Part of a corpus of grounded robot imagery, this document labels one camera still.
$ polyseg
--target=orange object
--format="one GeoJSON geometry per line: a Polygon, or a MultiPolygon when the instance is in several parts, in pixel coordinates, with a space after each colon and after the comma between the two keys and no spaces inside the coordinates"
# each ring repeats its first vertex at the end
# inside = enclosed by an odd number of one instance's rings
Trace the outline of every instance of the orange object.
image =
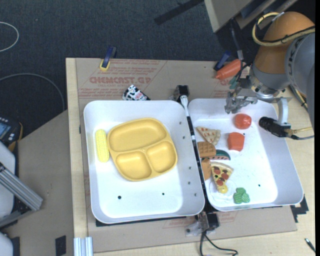
{"type": "Polygon", "coordinates": [[[215,78],[223,80],[225,78],[233,77],[240,71],[240,69],[241,61],[240,59],[236,58],[235,60],[225,65],[223,68],[219,69],[216,72],[215,78]]]}
{"type": "Polygon", "coordinates": [[[238,129],[248,129],[251,125],[251,117],[247,114],[237,114],[234,118],[234,125],[235,127],[237,127],[238,129]]]}
{"type": "Polygon", "coordinates": [[[229,150],[241,151],[244,148],[245,136],[239,132],[231,132],[227,141],[229,150]]]}

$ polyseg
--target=toy waffle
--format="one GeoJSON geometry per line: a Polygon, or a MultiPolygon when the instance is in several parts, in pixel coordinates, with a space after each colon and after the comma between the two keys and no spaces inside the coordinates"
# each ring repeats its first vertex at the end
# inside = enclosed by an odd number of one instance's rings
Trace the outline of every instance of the toy waffle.
{"type": "Polygon", "coordinates": [[[175,145],[157,119],[140,118],[113,127],[107,145],[120,174],[130,181],[155,178],[175,167],[175,145]]]}

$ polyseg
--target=pizza slice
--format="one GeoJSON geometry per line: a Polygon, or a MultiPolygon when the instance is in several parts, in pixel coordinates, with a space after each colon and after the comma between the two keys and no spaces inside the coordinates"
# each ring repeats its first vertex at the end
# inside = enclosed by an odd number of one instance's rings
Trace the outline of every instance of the pizza slice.
{"type": "Polygon", "coordinates": [[[212,143],[213,145],[217,145],[221,131],[218,129],[209,129],[203,126],[196,127],[196,130],[199,132],[201,137],[205,139],[207,142],[212,143]]]}
{"type": "Polygon", "coordinates": [[[227,164],[220,162],[211,162],[211,172],[216,189],[225,194],[228,192],[227,181],[234,169],[227,164]]]}

